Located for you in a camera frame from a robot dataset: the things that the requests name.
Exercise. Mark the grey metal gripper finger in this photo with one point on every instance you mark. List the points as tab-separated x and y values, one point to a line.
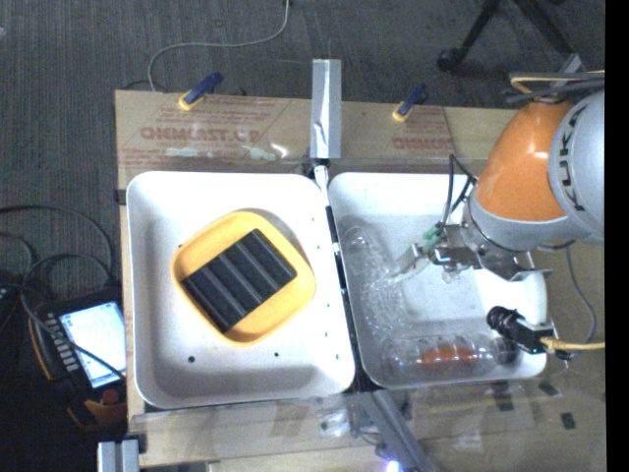
410	274
410	256

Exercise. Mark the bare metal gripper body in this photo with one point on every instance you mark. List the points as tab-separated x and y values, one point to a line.
462	251

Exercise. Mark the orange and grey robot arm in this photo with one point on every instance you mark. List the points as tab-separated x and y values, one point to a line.
521	175

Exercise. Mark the clear ribbed plastic bottle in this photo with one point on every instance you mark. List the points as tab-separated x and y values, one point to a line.
376	283

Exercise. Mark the white plastic tray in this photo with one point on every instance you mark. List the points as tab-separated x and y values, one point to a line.
442	303
162	244

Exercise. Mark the clear plastic bottle orange label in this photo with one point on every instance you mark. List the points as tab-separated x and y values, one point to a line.
442	357

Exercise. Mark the yellow plate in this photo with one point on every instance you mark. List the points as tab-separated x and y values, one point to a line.
290	293

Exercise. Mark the black ribbed block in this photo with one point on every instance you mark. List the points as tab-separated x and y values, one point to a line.
238	280

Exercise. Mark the brown cardboard board red print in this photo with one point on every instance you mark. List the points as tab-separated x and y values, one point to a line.
221	131

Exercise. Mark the black cylinder on white bracket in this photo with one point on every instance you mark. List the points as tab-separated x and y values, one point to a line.
511	321

